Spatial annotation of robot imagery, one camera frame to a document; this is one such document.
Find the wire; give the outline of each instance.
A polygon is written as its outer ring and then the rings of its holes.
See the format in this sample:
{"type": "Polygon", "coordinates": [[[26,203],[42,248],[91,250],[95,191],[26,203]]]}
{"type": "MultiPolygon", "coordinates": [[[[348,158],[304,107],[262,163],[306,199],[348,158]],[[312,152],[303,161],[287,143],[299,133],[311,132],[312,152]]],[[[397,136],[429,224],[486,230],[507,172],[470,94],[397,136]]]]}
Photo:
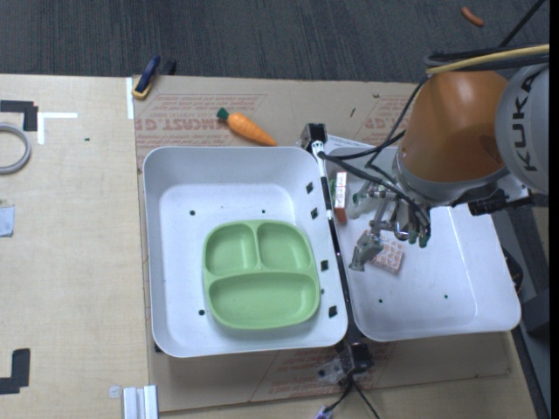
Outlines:
{"type": "Polygon", "coordinates": [[[353,377],[349,377],[348,379],[348,386],[344,389],[342,395],[340,396],[340,398],[335,401],[334,403],[332,403],[331,405],[328,405],[323,413],[329,413],[330,411],[332,411],[335,407],[338,406],[338,404],[343,401],[349,394],[349,391],[351,391],[352,387],[354,386],[354,380],[353,377]]]}
{"type": "Polygon", "coordinates": [[[387,183],[384,180],[382,180],[378,177],[375,177],[374,175],[367,174],[366,172],[361,171],[359,168],[355,168],[354,166],[351,166],[351,165],[347,164],[345,161],[339,160],[335,156],[326,155],[326,154],[324,154],[324,152],[319,152],[318,156],[320,158],[324,159],[324,160],[328,160],[328,161],[331,161],[334,164],[337,164],[340,168],[345,169],[349,173],[351,173],[351,174],[353,174],[353,175],[355,175],[359,178],[362,178],[363,180],[369,180],[370,182],[373,182],[373,183],[376,183],[376,184],[379,184],[379,185],[383,185],[385,188],[394,192],[401,199],[406,201],[408,203],[408,205],[416,212],[416,214],[419,214],[424,219],[425,226],[428,230],[431,228],[431,221],[429,220],[429,216],[427,214],[425,214],[424,210],[421,209],[413,200],[411,200],[411,198],[409,198],[397,186],[392,185],[391,183],[387,183]]]}
{"type": "Polygon", "coordinates": [[[388,146],[390,146],[391,144],[394,144],[396,141],[398,141],[400,138],[402,138],[404,136],[404,131],[400,132],[398,135],[396,135],[394,138],[391,138],[389,141],[384,141],[383,144],[381,144],[380,146],[377,146],[375,148],[372,149],[367,149],[364,150],[362,152],[356,152],[355,154],[350,154],[350,155],[334,155],[336,158],[340,159],[340,160],[353,160],[355,158],[361,158],[367,155],[371,155],[373,152],[375,152],[378,149],[384,149],[388,146]]]}
{"type": "Polygon", "coordinates": [[[374,165],[374,164],[370,164],[369,168],[371,168],[372,170],[374,170],[375,172],[377,172],[378,174],[382,175],[386,180],[388,180],[389,182],[397,185],[396,180],[394,180],[392,178],[391,175],[389,175],[388,172],[385,172],[384,170],[380,169],[378,166],[374,165]]]}
{"type": "Polygon", "coordinates": [[[452,72],[455,70],[466,68],[471,65],[485,64],[486,62],[499,61],[503,59],[525,58],[525,57],[531,57],[531,56],[542,55],[542,54],[549,54],[549,44],[516,48],[506,52],[495,52],[495,53],[485,54],[483,56],[478,56],[476,58],[468,58],[447,65],[427,68],[425,72],[427,74],[452,72]]]}
{"type": "Polygon", "coordinates": [[[506,70],[508,68],[522,68],[523,66],[548,64],[549,54],[535,54],[525,58],[511,58],[484,62],[482,64],[470,65],[460,68],[462,72],[482,72],[506,70]]]}
{"type": "Polygon", "coordinates": [[[485,56],[494,52],[510,52],[518,48],[529,48],[531,46],[539,46],[540,44],[532,45],[518,45],[518,46],[498,46],[495,48],[483,48],[481,50],[469,50],[467,52],[449,52],[449,53],[433,53],[430,56],[425,56],[423,61],[428,66],[447,65],[454,60],[462,60],[468,58],[477,58],[478,56],[485,56]]]}
{"type": "Polygon", "coordinates": [[[354,385],[355,385],[355,390],[357,391],[357,393],[359,393],[359,395],[365,401],[365,403],[367,404],[369,409],[373,412],[373,415],[375,415],[376,419],[381,419],[380,416],[378,415],[378,413],[376,412],[375,408],[369,402],[369,399],[367,399],[367,397],[365,397],[365,394],[359,388],[359,385],[357,385],[356,383],[354,383],[354,385]]]}
{"type": "MultiPolygon", "coordinates": [[[[424,76],[423,78],[421,78],[419,80],[418,84],[416,85],[416,88],[414,88],[413,92],[411,92],[411,95],[408,98],[408,101],[405,103],[404,109],[400,113],[400,116],[398,116],[397,121],[394,123],[394,126],[392,126],[392,129],[390,130],[390,132],[387,135],[386,140],[384,140],[384,142],[387,142],[387,141],[391,140],[392,135],[394,134],[394,132],[396,132],[396,129],[400,126],[400,123],[404,119],[404,116],[405,116],[406,112],[408,111],[408,108],[410,108],[411,102],[415,99],[419,90],[424,85],[424,83],[427,82],[427,80],[429,80],[429,76],[424,76]]],[[[376,148],[376,149],[377,150],[375,150],[375,152],[373,153],[373,156],[370,157],[369,160],[367,161],[367,164],[365,165],[365,168],[367,168],[368,166],[371,165],[371,163],[377,158],[377,156],[383,151],[384,148],[381,148],[381,149],[376,148]]]]}
{"type": "Polygon", "coordinates": [[[521,30],[522,26],[534,15],[534,13],[543,5],[546,0],[538,0],[534,3],[534,6],[526,13],[526,15],[521,19],[521,21],[513,28],[512,31],[506,36],[499,46],[506,46],[513,39],[514,36],[521,30]]]}

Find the green plate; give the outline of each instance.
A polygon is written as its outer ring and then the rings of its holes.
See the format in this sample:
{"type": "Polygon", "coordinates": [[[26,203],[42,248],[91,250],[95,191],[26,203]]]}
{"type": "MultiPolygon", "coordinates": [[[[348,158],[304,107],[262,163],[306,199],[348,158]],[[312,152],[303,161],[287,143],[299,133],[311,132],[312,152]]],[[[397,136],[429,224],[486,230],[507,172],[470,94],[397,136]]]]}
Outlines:
{"type": "Polygon", "coordinates": [[[214,317],[236,329],[306,321],[320,302],[310,243],[280,221],[225,223],[204,242],[204,289],[214,317]]]}

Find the white tape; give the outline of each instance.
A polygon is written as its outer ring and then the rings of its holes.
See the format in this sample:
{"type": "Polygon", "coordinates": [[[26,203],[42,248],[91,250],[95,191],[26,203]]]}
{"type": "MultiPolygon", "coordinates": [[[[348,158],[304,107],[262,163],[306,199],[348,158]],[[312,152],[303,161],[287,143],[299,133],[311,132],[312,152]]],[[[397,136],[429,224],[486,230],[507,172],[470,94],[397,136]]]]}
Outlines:
{"type": "Polygon", "coordinates": [[[47,118],[78,118],[77,112],[38,112],[37,113],[37,143],[45,144],[45,120],[47,118]]]}
{"type": "Polygon", "coordinates": [[[132,85],[134,80],[132,78],[126,78],[126,103],[128,109],[128,119],[134,119],[134,96],[132,96],[132,85]]]}

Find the cardboard sheet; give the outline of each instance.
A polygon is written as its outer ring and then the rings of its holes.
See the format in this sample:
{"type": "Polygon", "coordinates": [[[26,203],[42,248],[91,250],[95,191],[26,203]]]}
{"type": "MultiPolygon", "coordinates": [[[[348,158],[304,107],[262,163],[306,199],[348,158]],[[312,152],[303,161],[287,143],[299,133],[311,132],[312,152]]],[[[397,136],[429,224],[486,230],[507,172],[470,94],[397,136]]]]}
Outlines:
{"type": "MultiPolygon", "coordinates": [[[[31,353],[29,386],[0,395],[1,417],[119,417],[122,387],[148,383],[125,92],[125,79],[0,76],[0,99],[51,114],[27,133],[25,167],[0,175],[0,199],[15,207],[13,234],[0,237],[0,378],[10,377],[14,350],[31,353]]],[[[21,156],[9,141],[0,163],[21,156]]]]}
{"type": "MultiPolygon", "coordinates": [[[[142,191],[143,159],[154,148],[258,146],[217,119],[221,106],[249,116],[281,146],[295,145],[311,122],[325,124],[328,134],[374,145],[391,130],[414,88],[413,84],[157,77],[148,98],[136,100],[134,107],[139,188],[142,191]]],[[[142,193],[140,201],[149,318],[142,193]]],[[[358,380],[364,389],[372,389],[503,375],[509,369],[505,339],[505,334],[485,333],[393,343],[368,340],[375,365],[358,380]]],[[[162,411],[340,391],[316,377],[317,368],[336,356],[332,348],[179,360],[156,352],[150,327],[148,342],[149,378],[159,387],[162,411]]]]}

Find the cable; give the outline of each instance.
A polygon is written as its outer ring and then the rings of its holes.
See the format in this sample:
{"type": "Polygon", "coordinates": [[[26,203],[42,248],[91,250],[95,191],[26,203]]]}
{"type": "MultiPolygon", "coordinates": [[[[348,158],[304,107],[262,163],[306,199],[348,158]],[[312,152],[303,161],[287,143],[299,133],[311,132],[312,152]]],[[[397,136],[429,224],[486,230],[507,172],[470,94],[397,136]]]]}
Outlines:
{"type": "Polygon", "coordinates": [[[512,31],[506,36],[503,41],[499,44],[499,46],[508,45],[508,43],[513,39],[514,36],[521,30],[522,26],[526,24],[526,22],[534,15],[534,13],[543,5],[543,2],[546,0],[538,0],[534,3],[534,6],[530,8],[530,10],[526,13],[526,15],[521,19],[521,21],[513,28],[512,31]]]}
{"type": "Polygon", "coordinates": [[[535,54],[525,58],[511,58],[492,60],[482,64],[470,65],[460,68],[462,72],[483,72],[483,71],[497,71],[506,70],[509,68],[522,68],[523,66],[548,64],[549,54],[535,54]]]}
{"type": "Polygon", "coordinates": [[[340,396],[340,398],[339,398],[337,401],[335,401],[334,403],[332,403],[331,405],[328,405],[328,406],[324,409],[323,413],[329,413],[329,412],[331,412],[335,407],[337,407],[338,404],[339,404],[341,401],[343,401],[343,400],[348,396],[349,391],[351,391],[351,389],[352,389],[353,386],[354,386],[354,380],[353,380],[353,377],[350,377],[350,378],[348,379],[348,386],[344,389],[344,391],[343,391],[342,395],[340,396]]]}
{"type": "Polygon", "coordinates": [[[476,58],[459,60],[458,62],[453,62],[447,65],[427,68],[425,72],[427,74],[452,72],[455,70],[466,68],[471,65],[479,65],[479,64],[484,64],[486,62],[499,61],[503,59],[525,58],[525,57],[531,57],[531,56],[541,55],[541,54],[549,54],[549,44],[529,46],[524,48],[515,48],[513,50],[509,50],[506,52],[490,53],[483,56],[478,56],[476,58]]]}
{"type": "Polygon", "coordinates": [[[367,155],[371,155],[373,152],[375,152],[378,149],[382,150],[382,149],[390,146],[391,144],[395,143],[396,141],[398,141],[403,136],[404,136],[404,131],[400,132],[398,135],[396,135],[394,138],[390,139],[389,141],[384,141],[383,144],[381,144],[380,146],[376,146],[375,148],[367,149],[367,150],[364,150],[362,152],[356,152],[355,154],[350,154],[350,155],[334,155],[334,156],[335,156],[335,158],[338,158],[340,160],[353,160],[355,158],[361,158],[361,157],[364,157],[364,156],[367,156],[367,155]]]}
{"type": "Polygon", "coordinates": [[[389,175],[388,172],[386,172],[386,171],[380,169],[378,166],[376,166],[376,165],[374,165],[374,164],[370,164],[370,165],[369,165],[369,168],[371,168],[372,170],[374,170],[374,171],[377,172],[378,174],[382,175],[386,180],[388,180],[388,181],[391,182],[392,184],[397,185],[396,180],[394,180],[394,179],[392,178],[392,176],[389,175]]]}
{"type": "Polygon", "coordinates": [[[391,183],[387,183],[384,180],[375,177],[373,175],[367,174],[364,171],[361,171],[358,168],[355,168],[349,164],[347,164],[343,160],[339,160],[337,157],[332,155],[326,155],[324,152],[319,152],[318,156],[324,160],[331,161],[334,164],[337,164],[340,168],[345,169],[349,173],[362,178],[363,180],[369,180],[370,182],[383,185],[385,188],[389,189],[390,191],[394,192],[397,196],[399,196],[402,200],[406,201],[408,205],[414,210],[416,214],[419,214],[424,219],[425,227],[430,230],[431,229],[431,221],[429,220],[429,216],[424,213],[424,210],[421,209],[411,198],[409,198],[402,190],[398,187],[392,185],[391,183]]]}
{"type": "MultiPolygon", "coordinates": [[[[390,139],[392,138],[392,135],[394,134],[394,132],[396,132],[396,129],[398,128],[398,126],[400,126],[400,123],[404,119],[404,116],[405,116],[406,112],[408,111],[408,108],[410,108],[411,102],[415,99],[419,90],[424,85],[424,83],[427,82],[427,80],[429,80],[429,76],[424,76],[423,78],[421,78],[419,80],[418,84],[416,85],[416,88],[413,90],[410,97],[408,98],[408,101],[405,103],[404,109],[400,113],[400,116],[398,117],[397,121],[394,123],[394,126],[392,126],[392,129],[390,130],[390,132],[387,135],[386,140],[384,142],[390,141],[390,139]]],[[[383,151],[383,149],[384,148],[382,148],[382,149],[377,148],[377,150],[373,153],[373,156],[370,157],[369,160],[367,161],[367,163],[365,164],[365,168],[367,168],[368,166],[371,165],[371,163],[377,158],[377,156],[383,151]]]]}
{"type": "Polygon", "coordinates": [[[25,163],[29,161],[29,157],[31,156],[31,143],[23,130],[20,130],[10,124],[0,123],[0,132],[9,132],[10,134],[18,136],[25,145],[24,154],[18,161],[11,164],[10,166],[0,167],[0,175],[13,174],[14,172],[18,172],[18,170],[25,166],[25,163]]]}
{"type": "Polygon", "coordinates": [[[365,394],[359,388],[359,385],[357,385],[356,383],[354,383],[354,385],[355,385],[355,390],[357,391],[357,393],[359,393],[359,395],[365,401],[365,403],[367,404],[369,409],[373,412],[373,415],[375,415],[376,419],[381,419],[380,416],[378,415],[378,413],[376,412],[375,408],[369,402],[369,399],[367,399],[367,397],[365,397],[365,394]]]}
{"type": "Polygon", "coordinates": [[[440,65],[447,65],[455,60],[477,58],[479,56],[485,56],[487,54],[493,54],[495,52],[510,52],[511,50],[517,50],[518,48],[529,48],[529,47],[539,46],[539,45],[540,44],[498,46],[495,48],[483,48],[481,50],[469,50],[467,52],[449,52],[449,53],[435,52],[429,56],[425,56],[423,61],[424,64],[428,66],[440,66],[440,65]]]}

